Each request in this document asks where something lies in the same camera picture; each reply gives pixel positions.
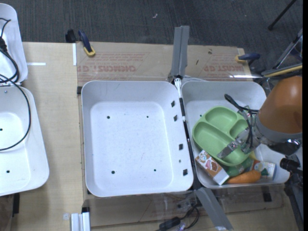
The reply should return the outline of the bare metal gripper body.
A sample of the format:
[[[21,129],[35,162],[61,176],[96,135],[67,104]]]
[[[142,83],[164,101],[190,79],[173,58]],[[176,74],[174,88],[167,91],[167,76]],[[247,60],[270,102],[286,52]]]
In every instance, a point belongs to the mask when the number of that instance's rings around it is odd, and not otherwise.
[[[243,137],[241,150],[248,154],[261,144],[266,145],[272,151],[291,156],[301,148],[301,132],[284,133],[254,126],[251,130],[248,130],[247,136]]]

